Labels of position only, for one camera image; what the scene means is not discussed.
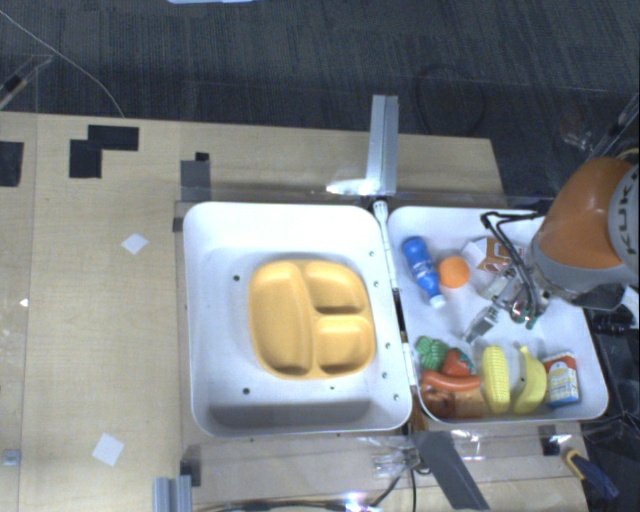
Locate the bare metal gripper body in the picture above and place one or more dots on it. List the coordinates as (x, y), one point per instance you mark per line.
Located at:
(522, 300)

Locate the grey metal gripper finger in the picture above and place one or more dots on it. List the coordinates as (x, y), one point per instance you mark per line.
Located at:
(498, 287)
(481, 324)

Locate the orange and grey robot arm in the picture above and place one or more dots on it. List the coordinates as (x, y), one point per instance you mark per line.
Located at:
(580, 225)

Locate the white plastic tray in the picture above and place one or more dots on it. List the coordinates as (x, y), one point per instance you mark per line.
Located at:
(220, 350)
(450, 320)

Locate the white and brown carton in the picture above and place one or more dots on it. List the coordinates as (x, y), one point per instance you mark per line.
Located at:
(487, 252)

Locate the orange ball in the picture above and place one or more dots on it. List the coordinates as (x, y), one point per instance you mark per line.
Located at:
(453, 272)

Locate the red strawberry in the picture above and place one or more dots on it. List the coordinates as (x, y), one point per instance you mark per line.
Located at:
(456, 364)

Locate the green broccoli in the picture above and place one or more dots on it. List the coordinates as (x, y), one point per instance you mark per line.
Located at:
(431, 350)

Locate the yellow corn cob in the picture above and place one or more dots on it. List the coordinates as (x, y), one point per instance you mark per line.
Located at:
(495, 380)

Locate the orange sausage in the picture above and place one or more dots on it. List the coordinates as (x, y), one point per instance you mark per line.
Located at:
(450, 381)

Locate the brown bread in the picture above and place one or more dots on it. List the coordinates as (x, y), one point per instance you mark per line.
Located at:
(470, 404)

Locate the yellow banana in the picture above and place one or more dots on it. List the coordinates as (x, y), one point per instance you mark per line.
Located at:
(532, 387)

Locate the blue bottle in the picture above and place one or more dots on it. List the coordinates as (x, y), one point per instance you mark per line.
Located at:
(420, 262)

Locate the red and white carton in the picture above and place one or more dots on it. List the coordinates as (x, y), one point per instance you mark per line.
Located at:
(562, 380)

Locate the dark red pizza slice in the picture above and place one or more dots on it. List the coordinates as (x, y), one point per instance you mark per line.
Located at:
(437, 402)

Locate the thin black and white rod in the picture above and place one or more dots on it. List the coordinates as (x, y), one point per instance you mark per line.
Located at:
(387, 250)

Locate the yellow divided plate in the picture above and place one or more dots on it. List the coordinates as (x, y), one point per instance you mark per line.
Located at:
(280, 320)

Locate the pale wood board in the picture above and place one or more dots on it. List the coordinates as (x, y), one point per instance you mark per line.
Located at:
(100, 325)

